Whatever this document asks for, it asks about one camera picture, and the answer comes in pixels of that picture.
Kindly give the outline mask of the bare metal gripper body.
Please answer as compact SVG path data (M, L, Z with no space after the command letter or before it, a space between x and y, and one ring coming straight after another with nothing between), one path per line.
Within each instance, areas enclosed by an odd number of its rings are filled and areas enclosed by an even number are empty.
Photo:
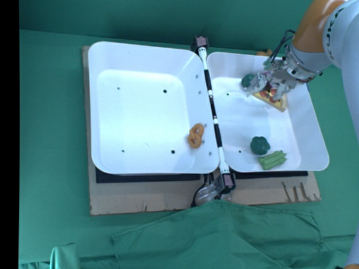
M290 56L284 56L281 59L269 57L263 66L264 70L269 73L267 81L271 85L277 84L277 88L283 85L288 90L312 81L319 74L306 69Z

